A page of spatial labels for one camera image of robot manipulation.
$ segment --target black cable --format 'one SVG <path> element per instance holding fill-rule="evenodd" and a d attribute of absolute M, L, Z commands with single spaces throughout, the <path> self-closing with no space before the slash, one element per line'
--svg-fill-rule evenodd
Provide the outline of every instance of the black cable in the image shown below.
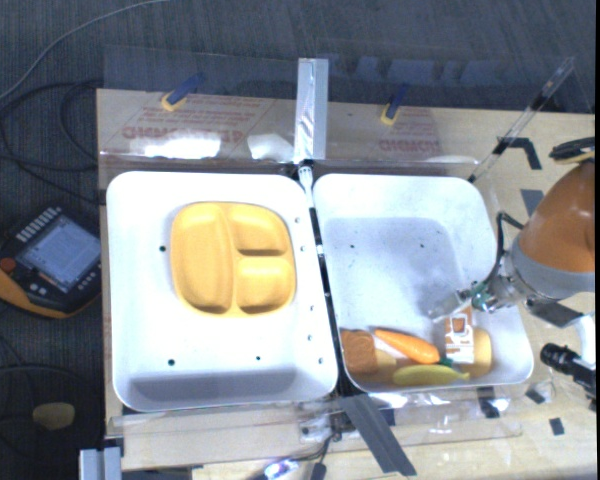
<path fill-rule="evenodd" d="M 323 480 L 327 474 L 327 466 L 323 464 L 324 458 L 327 456 L 327 452 L 329 451 L 329 445 L 331 444 L 331 440 L 333 439 L 334 434 L 331 434 L 322 445 L 322 450 L 320 456 L 318 458 L 318 462 L 316 462 L 311 468 L 311 478 L 310 480 Z"/>
<path fill-rule="evenodd" d="M 97 418 L 95 418 L 96 421 L 100 421 L 100 413 L 101 413 L 101 409 L 100 409 L 100 404 L 99 404 L 99 396 L 98 394 L 95 392 L 95 389 L 93 388 L 93 386 L 90 385 L 90 383 L 82 378 L 81 376 L 79 376 L 78 374 L 70 371 L 70 370 L 66 370 L 64 368 L 60 368 L 60 367 L 56 367 L 56 366 L 48 366 L 48 365 L 38 365 L 38 364 L 25 364 L 22 363 L 21 358 L 19 357 L 19 355 L 15 352 L 15 350 L 13 350 L 13 348 L 6 342 L 6 340 L 4 340 L 4 338 L 2 338 L 0 336 L 0 347 L 9 351 L 14 358 L 16 359 L 16 361 L 18 362 L 17 365 L 6 365 L 6 366 L 2 366 L 0 367 L 0 375 L 3 374 L 10 374 L 10 373 L 17 373 L 17 372 L 23 372 L 26 377 L 27 377 L 27 381 L 30 382 L 31 379 L 29 377 L 29 374 L 31 372 L 51 372 L 51 373 L 55 373 L 55 374 L 60 374 L 64 377 L 68 377 L 69 379 L 73 380 L 73 381 L 78 381 L 78 383 L 85 387 L 87 390 L 87 393 L 91 394 L 91 396 L 96 400 L 96 414 L 98 415 Z M 1 356 L 3 358 L 4 361 L 6 361 L 6 357 L 4 355 L 4 351 L 1 352 Z M 30 396 L 30 401 L 31 401 L 31 406 L 33 407 L 34 405 L 34 399 L 33 399 L 33 388 L 31 386 L 30 387 L 30 391 L 29 391 L 29 396 Z M 4 417 L 4 414 L 2 416 L 0 416 L 0 422 L 3 422 L 4 424 L 8 423 L 10 421 L 9 417 Z M 28 418 L 28 423 L 29 424 L 34 424 L 34 421 L 32 419 L 32 417 Z M 100 441 L 100 425 L 98 424 L 97 427 L 97 435 L 92 436 L 91 438 L 89 438 L 89 442 L 90 445 L 96 446 L 99 444 Z M 6 439 L 6 437 L 0 433 L 0 439 L 3 442 L 3 444 L 5 444 L 5 446 L 11 450 L 13 453 L 15 453 L 16 455 L 18 455 L 19 457 L 27 460 L 28 462 L 37 464 L 39 466 L 43 466 L 43 467 L 59 467 L 65 464 L 72 464 L 75 463 L 75 458 L 71 458 L 71 459 L 67 459 L 62 460 L 62 461 L 43 461 L 43 460 L 39 460 L 37 459 L 35 456 L 33 455 L 29 455 L 25 452 L 23 452 L 22 450 L 20 450 L 19 448 L 17 448 L 13 443 L 9 442 L 8 439 Z"/>
<path fill-rule="evenodd" d="M 71 90 L 72 90 L 73 88 L 75 88 L 75 87 L 80 87 L 82 84 L 85 84 L 85 85 L 88 85 L 88 86 L 92 86 L 92 84 L 93 84 L 93 85 L 95 85 L 95 84 L 97 84 L 97 83 L 98 83 L 98 81 L 97 81 L 97 80 L 88 80 L 88 81 L 86 81 L 86 82 L 79 82 L 78 84 L 74 84 L 74 85 L 73 85 L 73 86 L 72 86 L 72 87 L 69 89 L 69 91 L 71 91 Z M 6 133 L 6 129 L 5 129 L 4 122 L 3 122 L 3 117 L 6 117 L 7 115 L 8 115 L 8 113 L 6 113 L 5 115 L 2 115 L 2 112 L 0 111 L 0 137 L 1 137 L 1 139 L 2 139 L 2 143 L 4 144 L 5 148 L 6 148 L 6 149 L 7 149 L 7 151 L 8 151 L 8 153 L 9 153 L 10 157 L 14 157 L 14 156 L 15 156 L 15 152 L 13 151 L 13 149 L 11 148 L 11 146 L 9 145 L 9 141 L 8 141 L 8 139 L 7 139 L 7 133 Z M 75 141 L 75 139 L 74 139 L 74 138 L 71 136 L 71 134 L 68 132 L 68 130 L 67 130 L 66 126 L 64 125 L 64 123 L 62 124 L 62 130 L 63 130 L 63 133 L 64 133 L 64 134 L 65 134 L 67 137 L 69 137 L 69 138 L 70 138 L 69 140 L 70 140 L 72 143 L 76 143 L 76 142 L 77 142 L 77 141 Z M 94 199 L 90 199 L 90 198 L 88 198 L 88 197 L 85 197 L 85 196 L 83 196 L 82 194 L 79 194 L 79 193 L 77 193 L 77 192 L 74 192 L 73 190 L 71 190 L 71 189 L 69 189 L 69 188 L 67 188 L 67 187 L 64 187 L 64 186 L 62 186 L 62 185 L 60 185 L 59 183 L 56 183 L 55 181 L 52 181 L 52 180 L 50 180 L 50 179 L 48 179 L 48 178 L 45 178 L 44 176 L 40 175 L 39 173 L 37 173 L 37 172 L 34 172 L 34 171 L 32 171 L 31 169 L 29 169 L 29 168 L 28 168 L 28 167 L 27 167 L 25 164 L 23 164 L 22 162 L 18 162 L 18 161 L 16 161 L 16 163 L 17 163 L 18 167 L 19 167 L 21 170 L 23 170 L 24 172 L 26 172 L 26 173 L 27 173 L 27 174 L 29 174 L 30 176 L 32 176 L 32 177 L 34 177 L 34 178 L 36 178 L 36 179 L 38 179 L 38 180 L 40 180 L 40 181 L 42 181 L 42 182 L 44 182 L 44 183 L 48 184 L 48 185 L 51 185 L 52 187 L 54 187 L 54 188 L 56 188 L 56 189 L 58 189 L 58 190 L 61 190 L 61 191 L 63 191 L 63 192 L 66 192 L 67 194 L 71 195 L 72 197 L 75 197 L 75 198 L 81 199 L 82 201 L 85 201 L 85 202 L 87 202 L 87 203 L 89 203 L 89 204 L 92 204 L 92 205 L 97 205 L 97 204 L 98 204 L 98 201 L 97 201 L 97 199 L 95 199 L 95 198 L 94 198 Z"/>
<path fill-rule="evenodd" d="M 506 213 L 504 211 L 498 212 L 498 214 L 496 215 L 496 225 L 498 227 L 496 261 L 493 264 L 493 268 L 491 269 L 491 272 L 489 272 L 489 275 L 484 280 L 485 283 L 488 282 L 491 278 L 493 278 L 498 273 L 498 270 L 500 269 L 500 260 L 502 259 L 502 256 L 504 255 L 504 230 L 502 228 L 502 221 L 505 221 L 518 229 L 522 229 L 524 227 L 524 224 L 521 224 L 520 222 L 518 222 L 516 219 L 511 217 L 511 215 L 509 215 L 508 213 Z"/>
<path fill-rule="evenodd" d="M 15 362 L 18 365 L 22 364 L 22 359 L 17 354 L 17 352 L 0 335 L 0 357 L 1 357 L 2 362 L 3 362 L 3 364 L 5 366 L 9 364 L 9 360 L 7 358 L 7 353 L 11 354 L 11 356 L 13 357 L 13 359 L 15 360 Z M 32 384 L 31 378 L 29 377 L 28 374 L 25 373 L 25 377 L 26 377 L 26 385 L 27 385 L 27 391 L 28 391 L 28 395 L 29 395 L 29 400 L 31 402 L 30 410 L 33 411 L 33 403 L 34 403 L 33 402 L 33 400 L 34 400 L 33 384 Z M 9 402 L 10 397 L 11 397 L 11 389 L 13 388 L 12 377 L 11 376 L 9 377 L 8 382 L 9 382 L 9 384 L 7 386 L 7 393 L 6 393 L 6 395 L 4 397 L 2 397 L 3 400 L 4 400 L 4 406 L 0 410 L 0 418 L 2 418 L 4 416 L 4 414 L 6 414 L 7 404 Z M 7 448 L 17 450 L 17 448 L 15 448 L 15 446 L 13 445 L 13 443 L 11 443 L 6 438 L 6 436 L 4 436 L 1 432 L 0 432 L 0 440 L 2 441 L 2 443 Z"/>
<path fill-rule="evenodd" d="M 87 80 L 85 82 L 78 82 L 73 87 L 70 87 L 69 90 L 62 96 L 62 101 L 60 102 L 60 109 L 58 115 L 58 121 L 60 122 L 60 130 L 62 131 L 66 139 L 69 141 L 70 144 L 74 146 L 76 151 L 78 151 L 91 161 L 96 161 L 94 159 L 94 155 L 87 151 L 69 131 L 69 125 L 67 123 L 68 105 L 71 103 L 71 97 L 75 96 L 75 94 L 79 90 L 98 89 L 102 87 L 102 85 L 102 80 Z"/>
<path fill-rule="evenodd" d="M 306 461 L 312 461 L 312 460 L 319 460 L 320 462 L 322 462 L 325 458 L 325 456 L 327 455 L 327 451 L 329 450 L 329 444 L 331 444 L 331 440 L 333 439 L 333 434 L 330 435 L 329 437 L 327 437 L 324 442 L 322 443 L 322 446 L 320 447 L 320 449 L 316 452 L 313 452 L 309 455 L 305 455 L 303 457 L 298 457 L 297 459 L 293 459 L 296 460 L 298 462 L 306 462 Z"/>
<path fill-rule="evenodd" d="M 33 98 L 34 96 L 37 96 L 38 94 L 41 94 L 41 93 L 44 93 L 44 92 L 47 92 L 50 90 L 62 88 L 62 87 L 72 88 L 75 85 L 76 85 L 75 82 L 58 82 L 58 83 L 43 85 L 41 87 L 36 87 L 34 89 L 31 89 L 30 91 L 20 95 L 18 98 L 14 99 L 13 101 L 2 106 L 0 108 L 0 120 L 2 118 L 4 118 L 5 116 L 9 115 L 10 113 L 12 113 L 15 109 L 17 109 L 25 101 Z M 26 157 L 22 157 L 20 155 L 15 155 L 15 154 L 6 154 L 6 153 L 2 153 L 2 152 L 0 152 L 0 158 L 5 159 L 5 160 L 14 161 L 14 162 L 20 162 L 20 163 L 27 164 L 27 165 L 33 165 L 33 166 L 40 167 L 43 169 L 54 170 L 54 171 L 84 172 L 84 171 L 93 170 L 93 169 L 97 168 L 97 163 L 94 162 L 93 160 L 92 160 L 93 163 L 90 165 L 87 165 L 87 166 L 84 166 L 84 165 L 82 165 L 82 166 L 58 166 L 55 164 L 43 162 L 41 160 L 26 158 Z"/>
<path fill-rule="evenodd" d="M 27 423 L 31 424 L 31 417 L 29 416 L 8 416 L 0 419 L 0 427 L 4 425 L 10 425 L 12 423 Z"/>

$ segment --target plastic sheet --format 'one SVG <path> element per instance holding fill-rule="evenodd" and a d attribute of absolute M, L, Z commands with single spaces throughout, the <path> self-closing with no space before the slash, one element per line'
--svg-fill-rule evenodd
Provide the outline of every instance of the plastic sheet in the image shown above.
<path fill-rule="evenodd" d="M 409 105 L 401 109 L 393 126 L 387 126 L 380 120 L 386 96 L 391 94 L 387 88 L 395 89 L 402 75 L 369 84 L 382 73 L 382 69 L 374 71 L 382 67 L 382 59 L 375 62 L 360 58 L 353 71 L 343 71 L 342 57 L 323 58 L 330 59 L 331 90 L 325 154 L 313 165 L 316 179 L 343 172 L 467 179 L 479 159 L 489 153 L 484 144 L 493 144 L 498 133 L 511 124 L 491 123 L 493 126 L 482 127 L 479 132 L 486 133 L 487 129 L 489 137 L 475 140 L 470 111 L 455 114 L 434 108 L 436 101 L 441 100 L 427 100 L 426 94 L 452 86 L 449 84 L 453 84 L 451 75 L 456 71 L 452 68 L 456 64 L 449 59 L 443 73 L 451 78 L 445 75 L 433 86 L 427 85 L 428 79 L 421 80 L 422 90 L 408 93 Z M 389 64 L 389 74 L 398 73 L 398 67 L 404 65 L 406 71 L 400 73 L 412 72 L 417 78 L 422 76 L 422 67 L 429 66 L 428 60 L 413 64 L 396 57 L 394 61 Z M 430 67 L 435 68 L 438 61 L 433 60 Z M 367 69 L 372 65 L 375 67 L 371 71 Z M 169 66 L 168 76 L 165 66 Z M 506 82 L 507 70 L 502 71 L 503 65 L 490 66 Z M 469 75 L 474 73 L 472 70 L 477 69 L 469 65 L 464 69 L 456 67 L 462 73 L 460 79 L 465 77 L 467 83 Z M 106 71 L 107 89 L 98 94 L 102 191 L 118 174 L 129 170 L 268 173 L 292 179 L 297 176 L 293 156 L 297 109 L 305 108 L 294 101 L 297 62 L 113 48 L 109 51 Z M 178 110 L 164 110 L 161 98 L 179 81 L 198 71 L 207 73 L 206 80 L 214 82 L 205 82 L 196 93 L 188 95 Z M 472 83 L 476 93 L 482 94 L 480 87 L 484 87 L 478 78 Z M 541 84 L 533 80 L 529 85 L 537 90 Z M 368 89 L 359 91 L 357 87 Z M 345 97 L 344 88 L 349 97 Z M 459 84 L 456 88 L 460 91 L 463 86 Z M 509 103 L 523 109 L 528 99 L 520 101 L 519 104 L 514 99 Z M 418 102 L 433 105 L 418 107 Z M 476 106 L 484 108 L 482 103 Z M 457 120 L 450 119 L 450 115 L 457 116 Z M 517 114 L 514 112 L 511 117 L 513 122 Z M 303 158 L 311 156 L 310 150 L 303 153 Z M 475 187 L 483 197 L 493 225 L 500 205 L 490 186 L 489 173 Z M 106 216 L 103 224 L 106 229 Z M 547 332 L 542 322 L 524 313 L 521 318 L 529 336 L 550 337 L 551 332 Z M 538 357 L 537 353 L 534 349 L 534 357 Z M 370 392 L 370 396 L 379 410 L 391 418 L 392 429 L 403 445 L 512 437 L 522 432 L 516 419 L 520 411 L 532 410 L 535 403 L 551 402 L 554 386 L 550 373 L 536 362 L 532 374 L 515 385 L 462 386 L 435 392 L 394 390 Z M 347 394 L 341 388 L 328 397 L 306 403 L 246 404 L 145 414 L 135 414 L 123 407 L 110 392 L 107 433 L 147 442 L 153 436 L 162 436 L 177 449 L 184 436 L 196 435 L 200 448 L 189 453 L 188 460 L 206 462 L 303 455 L 319 449 L 334 433 L 338 435 L 334 451 L 362 449 L 364 442 L 337 406 L 337 397 Z M 253 438 L 254 429 L 261 438 Z M 221 446 L 229 436 L 245 446 L 239 449 Z"/>

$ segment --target yellow plate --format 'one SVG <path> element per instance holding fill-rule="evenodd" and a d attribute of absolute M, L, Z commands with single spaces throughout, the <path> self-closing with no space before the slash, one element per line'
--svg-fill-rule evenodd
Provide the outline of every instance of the yellow plate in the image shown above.
<path fill-rule="evenodd" d="M 280 216 L 263 206 L 188 205 L 173 221 L 170 249 L 178 297 L 203 313 L 269 313 L 295 294 L 289 232 Z"/>

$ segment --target orange carrot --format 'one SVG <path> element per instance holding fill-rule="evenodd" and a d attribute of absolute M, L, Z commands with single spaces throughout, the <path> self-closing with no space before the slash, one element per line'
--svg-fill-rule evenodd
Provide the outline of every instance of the orange carrot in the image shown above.
<path fill-rule="evenodd" d="M 376 329 L 374 334 L 417 363 L 434 364 L 440 361 L 440 352 L 435 345 L 422 338 L 384 329 Z"/>

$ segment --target white object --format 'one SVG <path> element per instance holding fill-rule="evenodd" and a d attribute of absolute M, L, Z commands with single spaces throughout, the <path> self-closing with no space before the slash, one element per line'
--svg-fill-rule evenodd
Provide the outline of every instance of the white object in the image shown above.
<path fill-rule="evenodd" d="M 291 303 L 270 314 L 224 318 L 176 296 L 171 223 L 201 201 L 251 203 L 277 213 L 294 249 Z M 338 375 L 300 186 L 277 175 L 127 172 L 107 190 L 113 386 L 138 411 L 315 400 Z"/>
<path fill-rule="evenodd" d="M 314 200 L 338 326 L 392 328 L 443 351 L 443 322 L 434 323 L 427 312 L 483 280 L 495 261 L 495 236 L 480 192 L 451 177 L 327 174 L 316 181 Z M 518 308 L 473 316 L 474 326 L 491 336 L 493 368 L 453 386 L 525 381 L 533 354 Z M 376 345 L 395 353 L 377 338 Z M 359 387 L 405 391 L 389 384 Z"/>
<path fill-rule="evenodd" d="M 277 133 L 249 135 L 247 145 L 254 160 L 290 162 L 293 159 L 293 146 Z"/>
<path fill-rule="evenodd" d="M 587 364 L 596 364 L 596 324 L 593 315 L 578 318 L 574 327 L 580 339 L 580 359 Z"/>

